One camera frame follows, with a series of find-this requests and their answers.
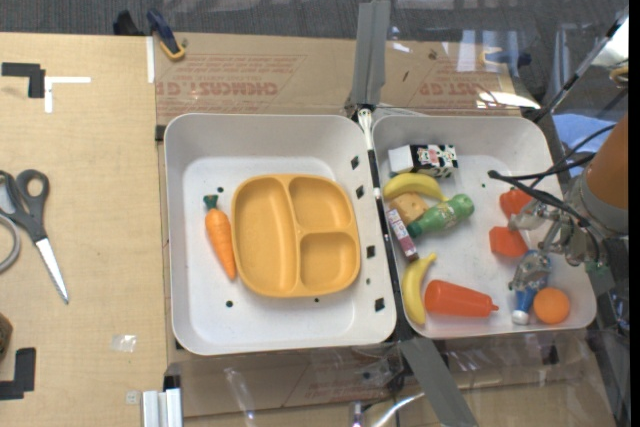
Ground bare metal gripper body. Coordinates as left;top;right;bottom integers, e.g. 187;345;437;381
556;213;609;267

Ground orange cube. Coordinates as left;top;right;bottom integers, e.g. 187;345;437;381
499;187;536;222
488;225;530;259

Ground blue and white bottle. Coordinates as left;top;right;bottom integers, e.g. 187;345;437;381
508;249;553;327

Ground orange ball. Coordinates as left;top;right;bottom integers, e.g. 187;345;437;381
532;287;572;326

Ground white plastic tray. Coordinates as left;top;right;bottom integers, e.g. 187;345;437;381
372;114;598;341
163;113;398;357

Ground green bottle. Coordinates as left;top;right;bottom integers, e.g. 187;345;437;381
406;193;476;239

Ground cow print milk carton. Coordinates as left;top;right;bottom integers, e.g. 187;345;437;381
387;143;460;180

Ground orange sauce bottle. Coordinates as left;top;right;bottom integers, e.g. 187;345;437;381
424;279;501;319

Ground yellow banana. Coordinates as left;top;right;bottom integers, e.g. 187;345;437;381
401;252;438;327
382;172;450;204

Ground tan bread piece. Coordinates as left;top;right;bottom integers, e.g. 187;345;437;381
389;192;430;227

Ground small pink carton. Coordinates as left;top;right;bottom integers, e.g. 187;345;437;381
385;208;420;263

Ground orange divided plate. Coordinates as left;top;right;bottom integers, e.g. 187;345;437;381
230;173;362;299

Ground orange carrot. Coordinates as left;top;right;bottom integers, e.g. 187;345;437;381
202;194;238;281

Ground brown cardboard board red print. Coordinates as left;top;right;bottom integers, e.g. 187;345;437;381
153;32;601;419

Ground grey scissors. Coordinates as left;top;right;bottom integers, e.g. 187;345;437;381
0;168;71;306

